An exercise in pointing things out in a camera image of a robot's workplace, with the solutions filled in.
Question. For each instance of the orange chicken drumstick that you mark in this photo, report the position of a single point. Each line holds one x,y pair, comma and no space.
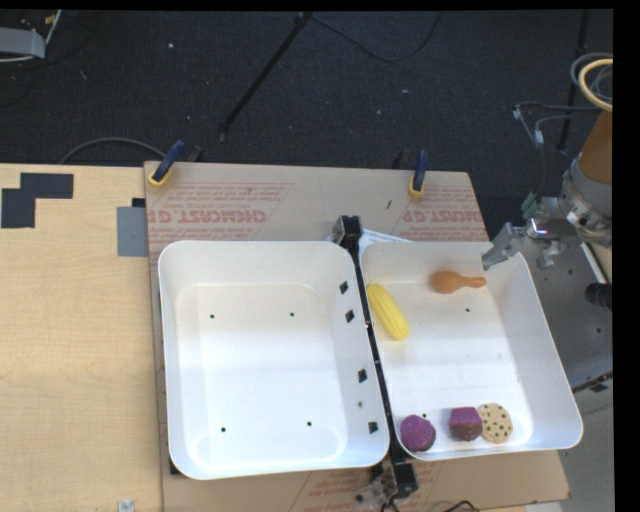
452,282

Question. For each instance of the yellow corn cob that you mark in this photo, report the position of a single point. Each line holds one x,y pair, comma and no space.
388,312

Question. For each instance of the thin black rod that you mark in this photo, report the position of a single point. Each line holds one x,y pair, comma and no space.
372,340

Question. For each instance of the brown cardboard board red print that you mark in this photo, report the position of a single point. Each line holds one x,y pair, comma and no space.
300,200

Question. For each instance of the white paper slip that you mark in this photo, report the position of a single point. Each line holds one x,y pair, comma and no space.
385,236

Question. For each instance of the chocolate chip biscuit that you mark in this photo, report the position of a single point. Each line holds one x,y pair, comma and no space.
496,424

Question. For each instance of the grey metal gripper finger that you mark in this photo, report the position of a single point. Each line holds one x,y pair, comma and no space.
501,248
549,255

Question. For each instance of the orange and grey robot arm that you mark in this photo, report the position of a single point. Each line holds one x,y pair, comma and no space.
596,150

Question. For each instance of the white plastic tray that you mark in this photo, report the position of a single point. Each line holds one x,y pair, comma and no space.
260,360
470,360

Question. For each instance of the purple round shell toy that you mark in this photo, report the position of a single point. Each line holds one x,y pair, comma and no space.
417,433

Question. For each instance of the black cylinder on white bracket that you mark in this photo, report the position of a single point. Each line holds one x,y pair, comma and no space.
599,295

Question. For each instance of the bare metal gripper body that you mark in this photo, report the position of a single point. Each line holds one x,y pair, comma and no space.
560,220

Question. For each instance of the purple and brown cupcake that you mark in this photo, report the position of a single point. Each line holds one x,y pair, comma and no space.
465,424

